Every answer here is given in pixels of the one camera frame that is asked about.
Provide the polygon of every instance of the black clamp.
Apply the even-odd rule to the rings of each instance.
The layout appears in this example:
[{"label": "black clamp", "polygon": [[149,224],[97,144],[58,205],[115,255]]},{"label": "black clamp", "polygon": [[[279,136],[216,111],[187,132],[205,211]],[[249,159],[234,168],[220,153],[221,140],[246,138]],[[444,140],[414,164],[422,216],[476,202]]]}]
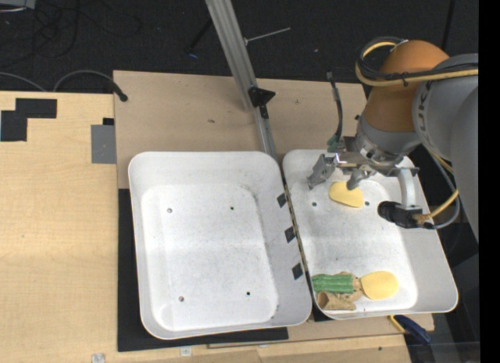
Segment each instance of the black clamp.
[{"label": "black clamp", "polygon": [[274,91],[263,90],[258,87],[250,87],[248,89],[248,96],[254,108],[257,106],[260,108],[260,115],[263,119],[269,118],[269,113],[267,112],[266,104],[269,102],[273,96],[276,95]]}]

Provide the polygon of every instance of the white tray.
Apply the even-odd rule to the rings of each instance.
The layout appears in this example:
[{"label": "white tray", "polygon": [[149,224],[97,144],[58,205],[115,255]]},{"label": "white tray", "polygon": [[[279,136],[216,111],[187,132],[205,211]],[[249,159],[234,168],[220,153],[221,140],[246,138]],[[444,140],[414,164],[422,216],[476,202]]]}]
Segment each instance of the white tray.
[{"label": "white tray", "polygon": [[[349,179],[340,169],[312,190],[307,185],[307,177],[322,153],[325,151],[291,151],[283,162],[310,276],[347,271],[361,277],[387,270],[395,274],[400,286],[397,294],[386,300],[372,301],[363,296],[355,302],[355,311],[323,313],[332,319],[354,319],[451,311],[458,292],[437,232],[403,229],[377,213],[382,201],[401,202],[398,180],[377,174],[361,181],[359,188],[368,202],[361,208],[333,202],[328,197],[330,185]],[[408,158],[401,165],[413,166]],[[428,212],[418,176],[414,179],[417,203]]]},{"label": "white tray", "polygon": [[293,326],[309,317],[270,156],[145,152],[130,162],[129,179],[141,319],[153,336]]}]

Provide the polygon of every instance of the black floor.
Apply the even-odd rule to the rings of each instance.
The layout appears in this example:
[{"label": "black floor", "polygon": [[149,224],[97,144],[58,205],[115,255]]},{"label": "black floor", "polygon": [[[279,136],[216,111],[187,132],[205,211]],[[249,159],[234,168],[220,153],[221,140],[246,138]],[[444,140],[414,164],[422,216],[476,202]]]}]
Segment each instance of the black floor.
[{"label": "black floor", "polygon": [[[449,55],[478,52],[479,0],[232,0],[257,77],[357,83],[356,52],[377,36],[423,39]],[[0,6],[0,10],[9,9]],[[38,0],[35,10],[0,12],[0,72],[51,91],[67,73],[91,69],[230,76],[204,0]],[[0,90],[31,91],[22,80],[0,75]],[[59,91],[107,92],[106,80],[69,77]],[[412,159],[429,205],[448,196],[427,153]],[[456,342],[479,341],[479,279],[464,269],[478,246],[467,224],[441,233],[463,298],[447,315]]]}]

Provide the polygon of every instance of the yellow oval object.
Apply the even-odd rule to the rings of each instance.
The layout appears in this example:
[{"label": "yellow oval object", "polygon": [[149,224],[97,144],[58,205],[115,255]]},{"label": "yellow oval object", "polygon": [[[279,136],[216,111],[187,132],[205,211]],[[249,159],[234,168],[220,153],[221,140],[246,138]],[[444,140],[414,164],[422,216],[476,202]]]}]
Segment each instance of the yellow oval object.
[{"label": "yellow oval object", "polygon": [[363,192],[359,188],[354,190],[347,189],[345,181],[339,181],[331,184],[328,191],[328,196],[332,201],[340,202],[353,208],[361,208],[363,206]]},{"label": "yellow oval object", "polygon": [[363,293],[369,299],[392,297],[399,289],[398,279],[391,272],[371,272],[359,279]]}]

